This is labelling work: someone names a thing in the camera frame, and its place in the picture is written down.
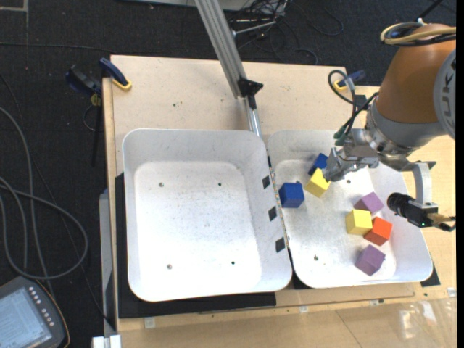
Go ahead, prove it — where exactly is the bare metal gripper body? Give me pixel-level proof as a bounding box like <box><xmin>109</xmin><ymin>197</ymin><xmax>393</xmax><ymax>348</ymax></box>
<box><xmin>339</xmin><ymin>120</ymin><xmax>415</xmax><ymax>172</ymax></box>

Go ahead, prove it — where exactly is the yellow cube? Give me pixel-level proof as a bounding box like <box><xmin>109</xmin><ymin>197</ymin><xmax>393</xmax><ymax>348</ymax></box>
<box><xmin>304</xmin><ymin>167</ymin><xmax>331</xmax><ymax>198</ymax></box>
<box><xmin>345</xmin><ymin>209</ymin><xmax>373</xmax><ymax>236</ymax></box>

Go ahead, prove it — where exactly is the blue cube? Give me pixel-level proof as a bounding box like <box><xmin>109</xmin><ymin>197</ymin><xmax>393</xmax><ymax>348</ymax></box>
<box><xmin>278</xmin><ymin>182</ymin><xmax>305</xmax><ymax>209</ymax></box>
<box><xmin>307</xmin><ymin>153</ymin><xmax>329</xmax><ymax>176</ymax></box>

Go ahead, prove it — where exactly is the purple cube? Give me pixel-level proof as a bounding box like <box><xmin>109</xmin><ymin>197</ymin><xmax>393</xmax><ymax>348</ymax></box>
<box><xmin>354</xmin><ymin>191</ymin><xmax>384</xmax><ymax>215</ymax></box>
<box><xmin>354</xmin><ymin>244</ymin><xmax>386</xmax><ymax>277</ymax></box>

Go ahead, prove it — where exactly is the orange cube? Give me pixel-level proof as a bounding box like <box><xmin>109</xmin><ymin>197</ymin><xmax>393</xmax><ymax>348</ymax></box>
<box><xmin>363</xmin><ymin>216</ymin><xmax>394</xmax><ymax>247</ymax></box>

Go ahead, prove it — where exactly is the white plastic tray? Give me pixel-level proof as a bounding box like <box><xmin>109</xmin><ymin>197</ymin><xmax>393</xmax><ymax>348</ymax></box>
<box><xmin>122</xmin><ymin>128</ymin><xmax>293</xmax><ymax>303</ymax></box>
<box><xmin>267</xmin><ymin>130</ymin><xmax>434</xmax><ymax>289</ymax></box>

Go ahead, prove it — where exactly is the pale wood board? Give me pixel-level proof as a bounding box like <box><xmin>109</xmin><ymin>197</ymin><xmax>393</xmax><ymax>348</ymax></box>
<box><xmin>109</xmin><ymin>54</ymin><xmax>417</xmax><ymax>321</ymax></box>

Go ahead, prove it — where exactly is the black cylinder on white bracket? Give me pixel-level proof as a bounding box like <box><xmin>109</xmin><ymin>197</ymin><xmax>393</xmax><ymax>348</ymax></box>
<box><xmin>386</xmin><ymin>160</ymin><xmax>439</xmax><ymax>228</ymax></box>

